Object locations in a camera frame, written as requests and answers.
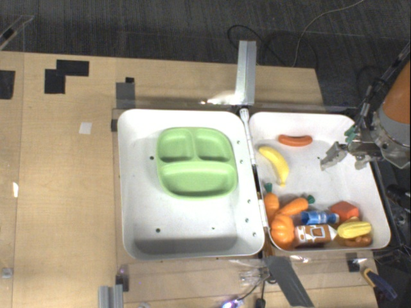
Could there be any yellow corn cob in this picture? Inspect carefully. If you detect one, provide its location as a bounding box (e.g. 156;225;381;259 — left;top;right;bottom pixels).
337;220;373;239

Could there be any red sausage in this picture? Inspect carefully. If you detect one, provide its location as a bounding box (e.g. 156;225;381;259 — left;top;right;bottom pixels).
277;133;314;148

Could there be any orange carrot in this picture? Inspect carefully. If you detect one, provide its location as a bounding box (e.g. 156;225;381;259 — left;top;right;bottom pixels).
263;182;281;225
277;194;316;218

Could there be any white plastic tray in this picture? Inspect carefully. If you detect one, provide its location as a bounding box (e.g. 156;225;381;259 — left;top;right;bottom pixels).
249;111;392;253
116;108;267;262

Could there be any blue and white bottle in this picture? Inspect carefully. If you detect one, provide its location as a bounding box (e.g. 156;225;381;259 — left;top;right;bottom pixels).
300;210;340;226

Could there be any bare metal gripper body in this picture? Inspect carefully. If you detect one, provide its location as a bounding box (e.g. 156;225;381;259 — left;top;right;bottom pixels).
347;129;411;169

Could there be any orange pumpkin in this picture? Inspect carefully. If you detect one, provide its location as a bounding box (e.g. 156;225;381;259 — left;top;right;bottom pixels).
270;213;296;250

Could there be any brown and white carton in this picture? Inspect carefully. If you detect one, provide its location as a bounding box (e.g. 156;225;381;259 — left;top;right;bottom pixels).
293;223;338;248

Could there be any green divided plate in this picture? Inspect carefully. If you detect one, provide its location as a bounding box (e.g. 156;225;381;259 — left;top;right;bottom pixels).
155;126;240;202

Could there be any red-orange cube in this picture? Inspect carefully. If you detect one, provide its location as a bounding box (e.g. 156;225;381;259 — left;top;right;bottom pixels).
330;201;360;223

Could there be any yellow banana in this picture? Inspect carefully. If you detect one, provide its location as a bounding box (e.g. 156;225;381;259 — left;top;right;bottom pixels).
258;145;290;187

